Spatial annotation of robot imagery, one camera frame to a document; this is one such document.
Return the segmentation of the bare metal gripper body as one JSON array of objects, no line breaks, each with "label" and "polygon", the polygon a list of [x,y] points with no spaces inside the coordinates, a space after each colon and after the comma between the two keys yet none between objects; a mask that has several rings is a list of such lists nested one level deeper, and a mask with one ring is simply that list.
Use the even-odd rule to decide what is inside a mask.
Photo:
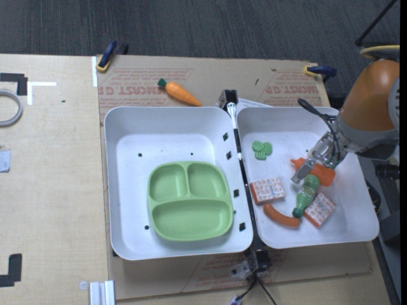
[{"label": "bare metal gripper body", "polygon": [[326,132],[308,152],[308,157],[334,170],[348,154],[348,139],[341,131]]}]

